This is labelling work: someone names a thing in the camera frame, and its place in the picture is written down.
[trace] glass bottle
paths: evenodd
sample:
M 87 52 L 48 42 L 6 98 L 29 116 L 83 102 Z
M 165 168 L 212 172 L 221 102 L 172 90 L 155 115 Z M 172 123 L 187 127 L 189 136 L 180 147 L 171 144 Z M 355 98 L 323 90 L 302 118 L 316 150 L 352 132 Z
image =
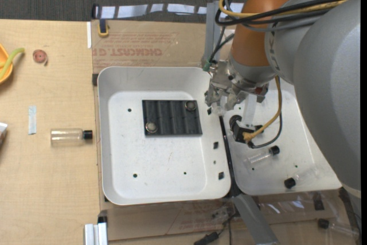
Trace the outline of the glass bottle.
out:
M 300 185 L 302 183 L 308 183 L 312 180 L 315 180 L 316 178 L 318 178 L 320 175 L 319 170 L 313 166 L 312 168 L 303 170 L 295 175 L 293 175 L 292 177 L 286 179 L 284 181 L 284 186 L 286 186 L 286 188 L 291 189 L 293 188 L 295 185 Z
M 244 163 L 247 168 L 257 165 L 260 162 L 265 161 L 267 158 L 271 159 L 273 156 L 280 153 L 278 146 L 273 146 L 270 148 L 262 148 L 257 153 L 249 155 L 245 158 Z
M 52 146 L 82 145 L 93 138 L 93 131 L 79 128 L 51 129 Z
M 360 232 L 358 231 L 358 229 L 351 227 L 350 225 L 347 224 L 336 223 L 334 221 L 326 219 L 318 219 L 317 225 L 319 228 L 342 233 L 344 235 L 353 238 L 354 240 L 357 240 L 360 237 Z

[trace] white tray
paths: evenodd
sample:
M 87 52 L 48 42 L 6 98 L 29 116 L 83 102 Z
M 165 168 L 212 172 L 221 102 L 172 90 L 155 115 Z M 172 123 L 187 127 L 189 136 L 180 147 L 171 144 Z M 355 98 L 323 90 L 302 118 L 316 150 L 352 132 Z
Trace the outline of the white tray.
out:
M 283 127 L 280 137 L 268 147 L 278 146 L 280 153 L 273 158 L 267 158 L 257 165 L 248 165 L 246 157 L 259 152 L 250 149 L 243 143 L 238 143 L 231 136 L 229 120 L 233 115 L 242 115 L 244 103 L 238 104 L 234 110 L 226 112 L 224 122 L 231 149 L 233 170 L 239 188 L 249 195 L 268 195 L 290 192 L 338 189 L 342 185 L 334 171 L 321 153 L 311 136 L 300 113 L 294 87 L 284 80 L 282 89 Z M 264 125 L 278 110 L 278 91 L 274 81 L 270 82 L 269 91 L 262 103 L 256 104 L 253 125 Z M 264 133 L 253 139 L 259 145 L 268 142 L 277 134 L 279 119 L 274 121 Z M 284 180 L 300 176 L 298 183 L 288 189 Z
M 221 127 L 204 101 L 209 80 L 200 68 L 109 67 L 100 72 L 102 183 L 110 202 L 219 199 L 228 193 L 231 179 Z M 146 99 L 196 100 L 202 135 L 145 136 Z
M 219 199 L 231 179 L 218 116 L 208 115 L 204 92 L 210 76 L 200 68 L 110 67 L 98 77 L 103 191 L 117 205 Z M 306 127 L 292 85 L 282 81 L 283 130 L 280 154 L 254 167 L 244 158 L 259 150 L 235 142 L 229 119 L 242 115 L 243 104 L 224 115 L 233 169 L 239 188 L 249 195 L 328 190 L 341 187 Z M 196 100 L 202 135 L 146 137 L 142 100 Z M 254 125 L 265 124 L 278 107 L 275 83 L 257 103 Z M 267 142 L 278 131 L 276 120 L 255 144 Z M 218 142 L 217 149 L 213 143 Z M 301 184 L 287 189 L 284 180 L 316 168 Z M 221 180 L 218 174 L 224 172 Z

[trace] clear plastic bottle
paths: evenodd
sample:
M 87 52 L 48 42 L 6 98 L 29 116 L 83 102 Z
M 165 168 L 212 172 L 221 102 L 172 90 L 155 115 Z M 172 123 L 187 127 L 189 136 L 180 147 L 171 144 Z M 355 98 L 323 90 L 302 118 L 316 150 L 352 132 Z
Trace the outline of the clear plastic bottle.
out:
M 319 228 L 322 228 L 325 230 L 332 230 L 332 231 L 347 235 L 353 238 L 354 240 L 358 240 L 358 238 L 360 237 L 359 230 L 347 224 L 336 223 L 334 221 L 326 220 L 326 219 L 318 219 L 317 225 Z
M 284 186 L 287 189 L 293 188 L 295 185 L 301 185 L 302 183 L 309 183 L 315 180 L 320 175 L 319 170 L 313 166 L 312 168 L 302 170 L 301 172 L 293 175 L 292 177 L 284 181 Z
M 82 145 L 85 140 L 93 138 L 93 131 L 79 128 L 51 129 L 52 146 Z
M 257 153 L 250 155 L 245 158 L 244 163 L 247 168 L 251 168 L 260 162 L 265 161 L 267 158 L 271 159 L 273 156 L 280 153 L 278 146 L 273 146 L 270 148 L 262 148 Z

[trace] wooden surface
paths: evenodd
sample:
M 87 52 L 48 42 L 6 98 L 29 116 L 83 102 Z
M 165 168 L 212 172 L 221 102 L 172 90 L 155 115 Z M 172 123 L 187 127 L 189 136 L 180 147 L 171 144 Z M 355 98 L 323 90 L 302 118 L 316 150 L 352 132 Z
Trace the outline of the wooden surface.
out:
M 9 124 L 0 147 L 0 244 L 83 244 L 83 227 L 99 213 L 97 148 L 51 147 L 50 129 L 95 132 L 92 54 L 85 22 L 0 20 L 0 43 L 19 47 L 13 74 L 0 85 L 0 122 Z M 47 52 L 46 66 L 32 59 Z M 28 107 L 37 106 L 37 133 L 28 134 Z M 335 206 L 348 221 L 341 201 Z M 271 226 L 282 244 L 355 244 L 320 231 L 315 221 Z M 193 244 L 203 233 L 134 239 L 111 244 Z M 233 230 L 233 244 L 253 244 L 246 229 Z M 228 231 L 219 241 L 228 244 Z

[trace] cable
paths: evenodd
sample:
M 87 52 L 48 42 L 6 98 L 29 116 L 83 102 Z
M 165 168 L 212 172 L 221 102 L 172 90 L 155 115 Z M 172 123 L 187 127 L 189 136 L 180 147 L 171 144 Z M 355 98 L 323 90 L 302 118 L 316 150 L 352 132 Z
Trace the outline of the cable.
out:
M 317 11 L 312 11 L 309 13 L 302 13 L 302 14 L 294 14 L 294 15 L 290 15 L 288 17 L 275 17 L 272 18 L 270 20 L 261 20 L 261 21 L 243 21 L 243 19 L 239 18 L 237 20 L 233 20 L 233 21 L 226 21 L 226 22 L 222 22 L 219 20 L 219 16 L 221 11 L 218 10 L 215 16 L 215 22 L 217 25 L 219 26 L 231 26 L 231 25 L 237 25 L 237 24 L 247 24 L 247 25 L 262 25 L 262 24 L 272 24 L 275 22 L 286 22 L 286 21 L 296 21 L 296 20 L 301 20 L 304 18 L 308 18 L 308 17 L 316 17 L 319 15 L 323 15 L 326 12 L 328 12 L 328 10 L 317 10 Z
M 221 25 L 221 26 L 235 25 L 235 24 L 240 24 L 240 23 L 250 24 L 249 23 L 250 21 L 258 20 L 260 18 L 274 17 L 276 15 L 279 15 L 279 14 L 282 14 L 282 13 L 285 13 L 285 12 L 296 11 L 296 9 L 302 9 L 302 8 L 305 8 L 305 7 L 310 7 L 310 6 L 314 6 L 314 5 L 320 5 L 320 4 L 335 2 L 335 1 L 341 1 L 341 0 L 313 0 L 313 1 L 307 1 L 307 2 L 303 2 L 303 3 L 297 3 L 295 5 L 281 7 L 279 9 L 267 11 L 265 13 L 259 13 L 259 14 L 253 15 L 253 16 L 239 18 L 237 20 L 228 21 L 228 22 L 219 21 L 219 16 L 221 14 L 221 10 L 218 9 L 217 14 L 216 14 L 216 23 L 218 25 Z M 305 17 L 309 17 L 309 16 L 313 17 L 313 16 L 316 16 L 316 15 L 325 14 L 327 11 L 329 11 L 329 9 L 310 11 L 310 12 L 302 13 L 301 15 L 296 14 L 292 18 L 287 18 L 287 17 L 286 18 L 277 18 L 276 21 L 296 20 L 296 19 L 305 18 Z M 253 24 L 269 24 L 269 23 L 272 23 L 272 22 L 275 22 L 275 21 L 274 20 L 257 21 L 257 22 L 254 22 Z
M 224 0 L 220 0 L 219 1 L 219 9 L 223 8 L 223 3 Z M 326 5 L 325 8 L 323 9 L 331 9 L 334 7 L 336 2 L 339 1 L 346 1 L 346 0 L 311 0 L 311 1 L 306 1 L 306 2 L 302 2 L 302 3 L 297 3 L 294 5 L 290 5 L 290 6 L 285 6 L 285 7 L 281 7 L 278 9 L 274 9 L 274 10 L 270 10 L 267 11 L 265 13 L 256 13 L 253 14 L 251 16 L 246 16 L 243 17 L 242 20 L 243 21 L 250 21 L 250 20 L 255 20 L 258 18 L 264 18 L 264 17 L 273 17 L 276 15 L 284 15 L 284 14 L 294 14 L 294 13 L 304 13 L 304 12 L 308 12 L 308 11 L 299 11 L 299 9 L 304 9 L 304 8 L 311 8 L 313 6 L 318 6 L 318 5 Z M 227 12 L 229 13 L 233 13 L 232 11 L 226 10 L 225 14 L 227 14 Z
M 219 236 L 224 232 L 225 227 L 228 225 L 229 228 L 229 244 L 232 244 L 232 232 L 231 232 L 231 220 L 236 216 L 236 214 L 233 214 L 230 216 L 226 221 L 222 223 L 223 227 L 219 232 L 212 232 L 209 235 L 205 235 L 200 240 L 197 240 L 194 242 L 194 245 L 207 245 L 219 238 Z
M 274 138 L 272 138 L 270 141 L 266 142 L 266 143 L 263 143 L 263 144 L 260 144 L 260 145 L 254 145 L 252 143 L 252 141 L 249 141 L 247 143 L 248 147 L 252 148 L 252 149 L 257 149 L 257 148 L 262 148 L 262 147 L 265 147 L 265 146 L 268 146 L 272 143 L 274 143 L 280 136 L 280 133 L 282 132 L 282 126 L 283 126 L 283 118 L 282 118 L 282 112 L 280 112 L 279 114 L 279 129 L 278 129 L 278 133 L 275 135 Z
M 218 38 L 218 41 L 217 41 L 217 45 L 215 46 L 214 51 L 220 46 L 220 42 L 223 39 L 224 30 L 225 30 L 225 27 L 222 27 L 222 31 L 220 32 L 220 35 L 219 35 L 219 38 Z
M 270 126 L 276 120 L 276 118 L 280 115 L 280 113 L 282 111 L 282 92 L 280 90 L 280 79 L 279 79 L 279 76 L 275 76 L 275 83 L 276 83 L 276 87 L 278 89 L 278 111 L 276 112 L 276 114 L 264 126 L 262 126 L 261 128 L 259 128 L 255 132 L 253 132 L 253 133 L 243 132 L 243 138 L 246 141 L 246 143 L 248 143 L 249 141 L 251 141 L 252 139 L 254 139 L 254 137 L 256 137 L 257 135 L 259 135 L 268 126 Z
M 24 52 L 24 48 L 18 48 L 18 49 L 15 49 L 14 51 L 11 52 L 11 54 L 9 54 L 9 57 L 7 58 L 2 70 L 0 71 L 0 80 L 4 77 L 7 69 L 9 68 L 11 62 L 13 61 L 13 59 L 15 58 L 15 56 L 18 54 L 18 53 L 21 53 L 21 52 Z
M 216 55 L 216 53 L 228 42 L 230 42 L 231 39 L 233 39 L 233 37 L 235 36 L 235 34 L 231 34 L 229 35 L 226 39 L 224 39 L 224 41 L 213 51 L 213 53 L 210 55 L 209 61 L 210 63 L 213 61 L 214 56 Z
M 217 52 L 228 42 L 230 42 L 231 39 L 233 39 L 233 37 L 235 36 L 235 34 L 231 34 L 229 35 L 226 39 L 224 39 L 224 41 L 219 45 L 217 46 L 214 51 L 212 52 L 212 54 L 209 56 L 208 60 L 206 61 L 205 65 L 203 66 L 202 70 L 207 72 L 209 71 L 209 68 L 210 66 L 212 65 L 212 62 L 213 62 L 213 59 L 214 59 L 214 56 L 217 54 Z
M 280 30 L 286 30 L 286 29 L 295 29 L 295 28 L 299 28 L 302 26 L 308 26 L 308 25 L 312 25 L 315 21 L 317 21 L 318 19 L 320 19 L 320 17 L 313 17 L 313 18 L 302 18 L 300 20 L 298 20 L 298 22 L 292 22 L 290 24 L 285 24 L 282 26 L 276 26 L 278 23 L 274 23 L 274 25 L 272 27 L 269 28 L 256 28 L 253 27 L 251 25 L 247 25 L 247 24 L 242 24 L 243 26 L 245 26 L 246 28 L 256 31 L 256 32 L 275 32 L 275 31 L 280 31 Z
M 275 14 L 275 15 L 286 15 L 286 14 L 295 14 L 295 13 L 308 13 L 310 11 L 315 11 L 315 10 L 323 10 L 323 9 L 332 9 L 344 2 L 346 2 L 347 0 L 339 0 L 339 1 L 333 1 L 333 2 L 327 2 L 327 3 L 322 3 L 322 4 L 318 4 L 318 5 L 313 5 L 313 6 L 307 6 L 301 9 L 294 9 L 294 10 L 290 10 L 290 11 L 285 11 L 283 13 L 279 13 L 279 14 Z M 232 10 L 228 10 L 225 9 L 223 6 L 223 3 L 225 2 L 225 0 L 219 0 L 219 9 L 221 12 L 225 13 L 226 15 L 229 15 L 231 17 L 252 17 L 252 16 L 256 16 L 260 13 L 235 13 Z
M 228 220 L 229 245 L 232 245 L 231 219 Z

